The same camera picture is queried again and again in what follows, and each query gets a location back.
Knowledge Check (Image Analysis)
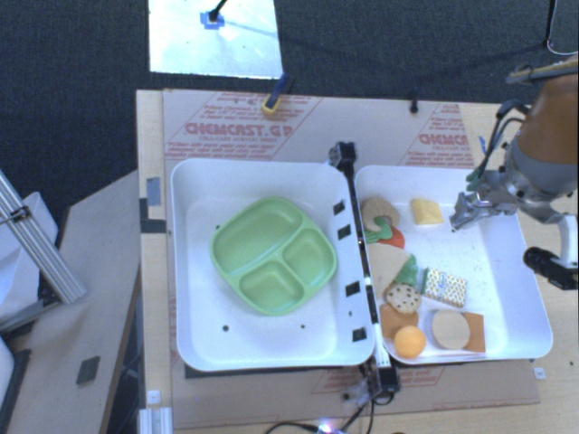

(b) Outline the black cylinder on white bracket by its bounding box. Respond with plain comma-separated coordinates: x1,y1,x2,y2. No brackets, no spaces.
523,212,579,291

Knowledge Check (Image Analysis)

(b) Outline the green divided plate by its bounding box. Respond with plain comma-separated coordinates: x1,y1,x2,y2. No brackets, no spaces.
208,195,339,317

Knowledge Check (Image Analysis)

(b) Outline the white plastic tray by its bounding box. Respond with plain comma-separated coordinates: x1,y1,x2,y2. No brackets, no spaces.
169,157,377,373
354,165,555,366

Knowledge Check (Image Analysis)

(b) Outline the yellow toy cheese wedge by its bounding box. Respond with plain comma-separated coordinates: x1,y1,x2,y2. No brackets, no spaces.
410,197,445,227

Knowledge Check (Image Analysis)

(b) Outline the green toy lettuce leaf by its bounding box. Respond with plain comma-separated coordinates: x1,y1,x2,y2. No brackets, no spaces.
363,216,396,245

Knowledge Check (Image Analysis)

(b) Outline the chocolate chip toy biscuit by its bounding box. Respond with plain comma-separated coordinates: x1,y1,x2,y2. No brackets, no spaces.
384,282,423,316

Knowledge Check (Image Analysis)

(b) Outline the tan toy bread ring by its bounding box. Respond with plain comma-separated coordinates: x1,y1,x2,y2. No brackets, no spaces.
360,196,402,234

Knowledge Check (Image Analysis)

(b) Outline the thin black and white rod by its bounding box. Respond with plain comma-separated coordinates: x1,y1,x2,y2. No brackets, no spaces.
342,160,389,371

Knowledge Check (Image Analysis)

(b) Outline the brown cardboard board red print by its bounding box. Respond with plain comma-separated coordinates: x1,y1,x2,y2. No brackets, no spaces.
161,89,542,429

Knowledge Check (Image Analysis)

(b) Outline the orange-brown square toy slice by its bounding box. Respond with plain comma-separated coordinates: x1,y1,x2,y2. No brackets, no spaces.
461,311,487,354

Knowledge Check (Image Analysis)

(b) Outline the black block with thin wires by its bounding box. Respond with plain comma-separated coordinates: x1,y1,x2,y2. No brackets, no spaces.
327,140,359,170
359,363,403,398

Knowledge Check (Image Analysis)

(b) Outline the tan round toy bread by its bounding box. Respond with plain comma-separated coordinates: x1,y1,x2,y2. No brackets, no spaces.
430,308,472,352

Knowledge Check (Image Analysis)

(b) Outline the orange-brown toy bread piece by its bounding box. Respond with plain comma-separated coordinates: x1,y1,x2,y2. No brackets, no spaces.
379,303,420,340

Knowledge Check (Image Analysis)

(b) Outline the tan triangular toy sandwich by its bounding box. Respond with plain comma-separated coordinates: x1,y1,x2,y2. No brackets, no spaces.
367,243,420,298

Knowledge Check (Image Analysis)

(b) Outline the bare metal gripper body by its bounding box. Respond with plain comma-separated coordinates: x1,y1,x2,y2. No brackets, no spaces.
474,168,569,225

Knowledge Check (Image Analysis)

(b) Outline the red toy tomato slice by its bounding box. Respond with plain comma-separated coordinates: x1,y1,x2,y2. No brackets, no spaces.
377,226,406,250

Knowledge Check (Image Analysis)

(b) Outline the orange ball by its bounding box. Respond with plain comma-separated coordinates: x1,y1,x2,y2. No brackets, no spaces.
393,324,428,360

